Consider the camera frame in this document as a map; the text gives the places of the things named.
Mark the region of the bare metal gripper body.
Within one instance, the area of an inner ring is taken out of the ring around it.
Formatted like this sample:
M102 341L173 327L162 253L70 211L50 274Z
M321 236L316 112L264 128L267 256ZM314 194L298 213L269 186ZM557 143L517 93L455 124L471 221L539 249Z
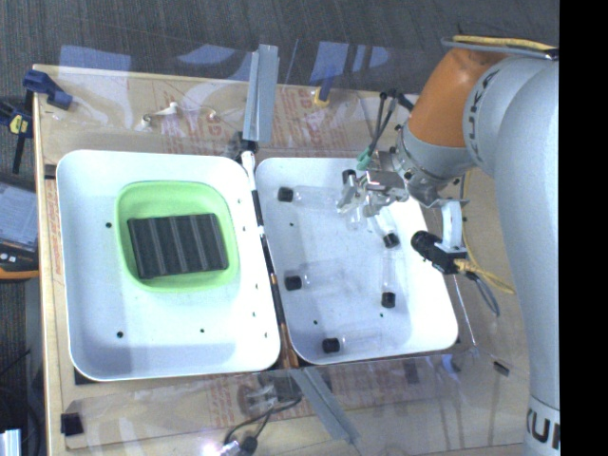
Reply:
M395 169L390 152L376 151L366 166L365 191L370 203L404 202L409 199L405 180Z

